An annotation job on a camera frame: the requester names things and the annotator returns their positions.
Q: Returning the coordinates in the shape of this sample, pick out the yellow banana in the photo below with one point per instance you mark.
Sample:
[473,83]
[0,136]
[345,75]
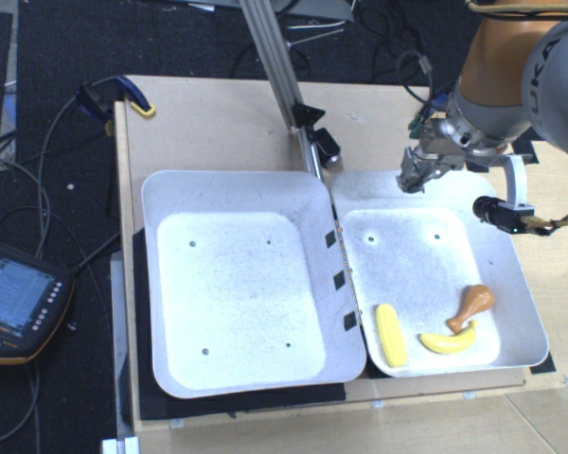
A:
[447,343]

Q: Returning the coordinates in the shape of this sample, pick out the orange chicken drumstick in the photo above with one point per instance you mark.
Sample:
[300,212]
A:
[475,301]

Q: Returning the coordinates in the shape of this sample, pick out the black cylinder on white bracket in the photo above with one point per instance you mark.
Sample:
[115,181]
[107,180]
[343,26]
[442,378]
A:
[499,213]

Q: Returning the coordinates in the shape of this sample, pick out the yellow corn cob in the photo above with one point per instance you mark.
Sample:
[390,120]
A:
[391,335]

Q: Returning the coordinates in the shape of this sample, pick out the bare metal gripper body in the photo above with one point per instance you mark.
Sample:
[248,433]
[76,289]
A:
[447,142]

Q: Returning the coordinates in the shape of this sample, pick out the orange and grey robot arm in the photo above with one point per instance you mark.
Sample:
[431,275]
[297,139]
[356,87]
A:
[502,64]

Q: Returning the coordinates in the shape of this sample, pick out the pale wood board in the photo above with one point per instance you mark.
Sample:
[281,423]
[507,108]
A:
[218,126]

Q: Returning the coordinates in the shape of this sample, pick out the white plastic tray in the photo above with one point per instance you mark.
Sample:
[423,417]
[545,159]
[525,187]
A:
[241,291]
[416,277]

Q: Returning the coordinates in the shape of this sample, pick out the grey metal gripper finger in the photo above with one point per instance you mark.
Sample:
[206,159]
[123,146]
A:
[426,174]
[408,170]

